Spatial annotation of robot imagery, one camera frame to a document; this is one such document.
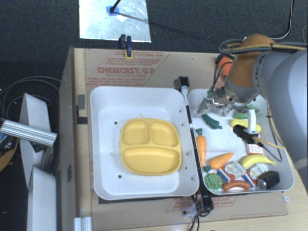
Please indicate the brown cardboard board red print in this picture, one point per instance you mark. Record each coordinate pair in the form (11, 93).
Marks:
(134, 68)

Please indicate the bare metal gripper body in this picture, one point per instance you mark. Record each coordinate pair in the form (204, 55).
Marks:
(225, 98)

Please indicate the yellow banana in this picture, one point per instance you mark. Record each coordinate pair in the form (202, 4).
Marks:
(255, 159)

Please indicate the orange sausage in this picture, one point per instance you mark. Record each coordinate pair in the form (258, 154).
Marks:
(237, 185)

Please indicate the orange and white small carton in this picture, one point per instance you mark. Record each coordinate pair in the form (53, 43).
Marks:
(253, 149)

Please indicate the green peas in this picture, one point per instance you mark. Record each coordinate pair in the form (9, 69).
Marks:
(213, 180)

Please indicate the yellow divided plate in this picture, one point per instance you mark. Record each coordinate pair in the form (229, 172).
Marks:
(150, 148)

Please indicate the black box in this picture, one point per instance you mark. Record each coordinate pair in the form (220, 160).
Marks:
(270, 179)

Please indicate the dark green toy pepper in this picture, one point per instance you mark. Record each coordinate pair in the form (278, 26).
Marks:
(211, 122)

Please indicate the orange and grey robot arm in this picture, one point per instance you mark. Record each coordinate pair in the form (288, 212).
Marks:
(284, 80)

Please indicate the black cylinder on white bracket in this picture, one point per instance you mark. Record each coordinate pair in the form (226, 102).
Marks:
(251, 124)

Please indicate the silver round can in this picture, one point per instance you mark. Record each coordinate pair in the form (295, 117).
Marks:
(262, 183)

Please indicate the white carton red blue stripes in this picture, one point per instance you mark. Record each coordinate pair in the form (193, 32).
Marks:
(257, 171)
(232, 171)

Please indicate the orange carrot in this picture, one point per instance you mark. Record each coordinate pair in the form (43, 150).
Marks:
(220, 161)
(201, 145)

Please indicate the white plastic tray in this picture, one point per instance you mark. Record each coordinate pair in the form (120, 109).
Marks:
(223, 138)
(110, 138)

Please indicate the green grapes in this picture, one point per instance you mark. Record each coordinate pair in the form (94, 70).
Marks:
(240, 115)

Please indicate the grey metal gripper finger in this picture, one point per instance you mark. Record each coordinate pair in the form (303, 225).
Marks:
(225, 110)
(204, 106)

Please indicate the thin black and white rod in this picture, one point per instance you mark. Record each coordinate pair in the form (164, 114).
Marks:
(194, 141)

